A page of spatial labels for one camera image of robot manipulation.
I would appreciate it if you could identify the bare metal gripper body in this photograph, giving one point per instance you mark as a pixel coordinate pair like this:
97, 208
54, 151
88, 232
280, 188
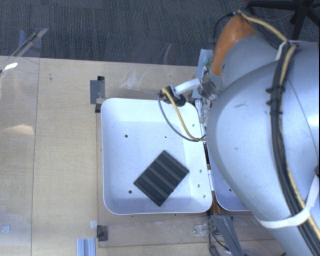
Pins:
209, 88

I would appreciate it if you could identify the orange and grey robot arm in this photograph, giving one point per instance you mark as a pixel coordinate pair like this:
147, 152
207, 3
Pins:
250, 140

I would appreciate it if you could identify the thin black and white rod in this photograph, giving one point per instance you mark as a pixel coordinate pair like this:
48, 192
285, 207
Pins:
203, 126

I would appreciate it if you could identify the white plastic tray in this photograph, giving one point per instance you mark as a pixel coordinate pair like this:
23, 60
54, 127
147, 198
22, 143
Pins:
226, 197
140, 155

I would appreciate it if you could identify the dark grey ribbed rectangular pad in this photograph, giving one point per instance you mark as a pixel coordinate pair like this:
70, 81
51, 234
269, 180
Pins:
162, 178

